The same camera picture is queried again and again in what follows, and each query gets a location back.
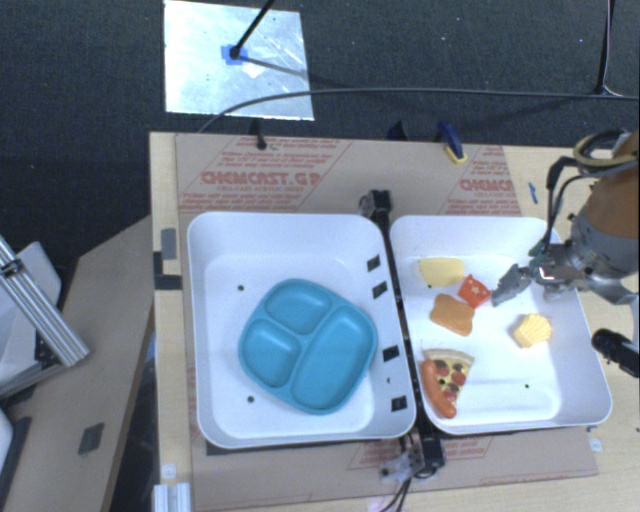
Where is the blue divided plate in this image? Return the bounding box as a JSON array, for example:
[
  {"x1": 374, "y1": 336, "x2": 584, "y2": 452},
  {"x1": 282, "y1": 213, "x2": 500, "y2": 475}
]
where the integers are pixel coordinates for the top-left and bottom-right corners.
[{"x1": 237, "y1": 277, "x2": 379, "y2": 416}]

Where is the orange toy sausage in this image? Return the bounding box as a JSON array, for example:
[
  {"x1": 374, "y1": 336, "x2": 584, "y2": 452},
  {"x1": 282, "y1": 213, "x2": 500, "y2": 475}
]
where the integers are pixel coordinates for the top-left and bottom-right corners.
[{"x1": 419, "y1": 359, "x2": 458, "y2": 420}]

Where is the black cylinder on white bracket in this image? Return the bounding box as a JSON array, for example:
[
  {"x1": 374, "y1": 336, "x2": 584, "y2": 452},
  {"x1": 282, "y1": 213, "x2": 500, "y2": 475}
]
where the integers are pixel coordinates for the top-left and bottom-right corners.
[{"x1": 591, "y1": 327, "x2": 640, "y2": 379}]

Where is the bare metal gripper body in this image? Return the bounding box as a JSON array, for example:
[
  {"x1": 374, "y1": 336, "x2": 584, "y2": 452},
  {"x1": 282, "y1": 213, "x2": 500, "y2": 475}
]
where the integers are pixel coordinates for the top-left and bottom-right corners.
[{"x1": 528, "y1": 258, "x2": 587, "y2": 302}]

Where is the toy pizza slice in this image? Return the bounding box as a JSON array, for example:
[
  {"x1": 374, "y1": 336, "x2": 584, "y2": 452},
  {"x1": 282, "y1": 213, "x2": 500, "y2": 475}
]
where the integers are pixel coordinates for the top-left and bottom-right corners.
[{"x1": 422, "y1": 348, "x2": 476, "y2": 406}]

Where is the orange toy bread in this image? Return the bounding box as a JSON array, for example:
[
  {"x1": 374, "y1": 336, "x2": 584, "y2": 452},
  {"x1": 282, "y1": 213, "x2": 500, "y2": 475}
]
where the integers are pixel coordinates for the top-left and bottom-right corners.
[{"x1": 429, "y1": 293, "x2": 476, "y2": 338}]

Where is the brown cardboard board red print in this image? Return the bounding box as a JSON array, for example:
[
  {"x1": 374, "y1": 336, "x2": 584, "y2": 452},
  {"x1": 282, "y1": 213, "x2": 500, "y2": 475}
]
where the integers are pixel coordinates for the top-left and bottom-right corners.
[{"x1": 174, "y1": 131, "x2": 600, "y2": 502}]

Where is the red toy piece white star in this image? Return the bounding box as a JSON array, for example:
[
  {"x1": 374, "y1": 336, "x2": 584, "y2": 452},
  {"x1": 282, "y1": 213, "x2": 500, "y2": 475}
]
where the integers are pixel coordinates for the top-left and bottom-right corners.
[{"x1": 457, "y1": 273, "x2": 493, "y2": 310}]

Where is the white plastic tray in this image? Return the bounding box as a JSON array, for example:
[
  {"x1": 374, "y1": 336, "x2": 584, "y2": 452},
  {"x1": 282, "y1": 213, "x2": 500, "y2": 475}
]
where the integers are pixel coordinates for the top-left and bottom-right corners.
[
  {"x1": 388, "y1": 214, "x2": 614, "y2": 436},
  {"x1": 186, "y1": 210, "x2": 418, "y2": 450}
]

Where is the pale yellow toy cheese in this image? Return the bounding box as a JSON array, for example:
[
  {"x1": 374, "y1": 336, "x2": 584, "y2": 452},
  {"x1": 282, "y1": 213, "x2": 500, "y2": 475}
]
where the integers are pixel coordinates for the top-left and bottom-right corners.
[{"x1": 418, "y1": 256, "x2": 467, "y2": 289}]

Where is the black block with thin wires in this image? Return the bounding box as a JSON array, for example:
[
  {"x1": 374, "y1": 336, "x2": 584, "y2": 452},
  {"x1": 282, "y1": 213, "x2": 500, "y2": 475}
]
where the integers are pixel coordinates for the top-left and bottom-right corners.
[
  {"x1": 410, "y1": 433, "x2": 446, "y2": 477},
  {"x1": 359, "y1": 188, "x2": 394, "y2": 219}
]

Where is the thin black rod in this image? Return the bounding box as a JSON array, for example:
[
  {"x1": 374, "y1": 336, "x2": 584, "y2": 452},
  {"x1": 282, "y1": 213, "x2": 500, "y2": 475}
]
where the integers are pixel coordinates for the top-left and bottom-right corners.
[{"x1": 375, "y1": 209, "x2": 437, "y2": 451}]

